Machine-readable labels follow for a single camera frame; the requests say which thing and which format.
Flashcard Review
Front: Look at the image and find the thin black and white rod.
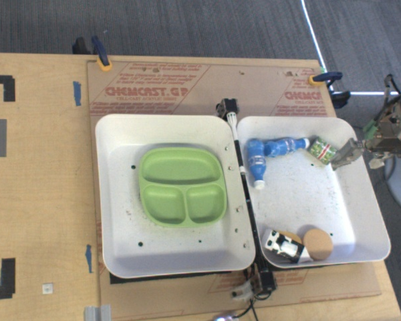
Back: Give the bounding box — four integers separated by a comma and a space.
226, 111, 267, 270

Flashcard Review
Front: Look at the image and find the brown cardboard board red print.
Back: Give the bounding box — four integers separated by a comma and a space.
86, 60, 382, 319

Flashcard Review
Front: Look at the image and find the green and red can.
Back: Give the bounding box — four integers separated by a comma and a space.
307, 136, 338, 166

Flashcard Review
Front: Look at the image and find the green divided plate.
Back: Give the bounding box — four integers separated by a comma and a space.
138, 146, 228, 229

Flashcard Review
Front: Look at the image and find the black and white carton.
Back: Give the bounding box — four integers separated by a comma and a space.
263, 229, 313, 265

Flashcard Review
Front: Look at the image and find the tan round biscuit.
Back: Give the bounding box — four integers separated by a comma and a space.
302, 228, 334, 261

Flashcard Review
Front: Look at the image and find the blue plastic bottle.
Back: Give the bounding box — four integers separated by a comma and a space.
263, 136, 311, 158
246, 138, 267, 191

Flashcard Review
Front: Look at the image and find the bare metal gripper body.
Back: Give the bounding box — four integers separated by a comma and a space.
366, 94, 401, 157

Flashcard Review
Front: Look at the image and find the black block with thin wires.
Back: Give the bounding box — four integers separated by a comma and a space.
253, 267, 277, 294
216, 98, 240, 118

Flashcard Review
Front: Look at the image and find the white plastic tray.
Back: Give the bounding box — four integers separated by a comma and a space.
94, 113, 257, 280
235, 115, 392, 269

